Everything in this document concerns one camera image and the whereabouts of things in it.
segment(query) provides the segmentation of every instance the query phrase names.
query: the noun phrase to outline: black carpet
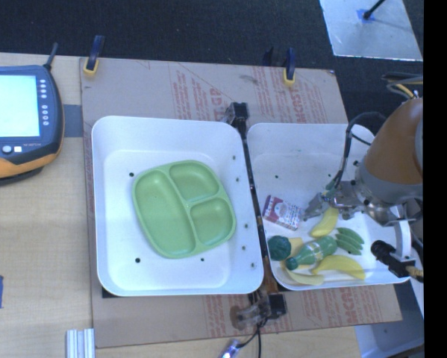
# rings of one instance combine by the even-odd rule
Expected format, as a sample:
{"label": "black carpet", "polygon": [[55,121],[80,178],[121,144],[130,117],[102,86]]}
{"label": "black carpet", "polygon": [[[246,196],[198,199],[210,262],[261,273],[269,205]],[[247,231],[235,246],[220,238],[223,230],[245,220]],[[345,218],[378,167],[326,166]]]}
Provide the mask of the black carpet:
{"label": "black carpet", "polygon": [[[423,54],[424,0],[403,2]],[[261,65],[272,46],[292,47],[297,67],[335,71],[348,119],[404,100],[382,75],[423,73],[423,62],[334,56],[319,0],[0,0],[0,52],[49,54],[57,42],[59,55],[87,56],[97,34],[112,58]]]}

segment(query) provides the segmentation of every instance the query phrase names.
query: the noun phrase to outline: cardboard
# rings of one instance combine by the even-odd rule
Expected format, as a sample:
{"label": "cardboard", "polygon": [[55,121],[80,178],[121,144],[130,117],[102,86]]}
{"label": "cardboard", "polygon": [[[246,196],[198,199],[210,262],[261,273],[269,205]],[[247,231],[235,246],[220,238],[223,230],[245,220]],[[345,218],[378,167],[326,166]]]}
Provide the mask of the cardboard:
{"label": "cardboard", "polygon": [[[231,312],[246,295],[118,298],[103,291],[96,274],[96,229],[90,134],[109,115],[218,121],[233,101],[246,102],[248,127],[258,122],[347,123],[334,74],[297,69],[293,87],[283,68],[100,59],[95,75],[82,72],[84,162],[90,241],[93,327],[97,348],[249,335]],[[287,314],[262,333],[342,327],[401,320],[392,285],[284,292]]]}

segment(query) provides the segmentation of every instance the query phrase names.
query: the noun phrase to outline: wooden table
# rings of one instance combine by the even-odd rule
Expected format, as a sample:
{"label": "wooden table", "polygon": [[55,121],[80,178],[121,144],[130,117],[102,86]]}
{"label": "wooden table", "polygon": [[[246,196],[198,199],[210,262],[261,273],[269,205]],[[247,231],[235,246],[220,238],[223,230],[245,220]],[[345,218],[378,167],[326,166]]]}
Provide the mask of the wooden table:
{"label": "wooden table", "polygon": [[[3,54],[0,66],[42,65],[48,55]],[[78,57],[56,56],[64,104],[81,105]],[[84,146],[66,137],[38,175],[0,187],[0,357],[64,357],[71,329],[93,327]],[[217,357],[227,338],[96,350],[96,357]],[[353,327],[270,333],[262,357],[359,357]],[[238,357],[257,356],[257,339]]]}

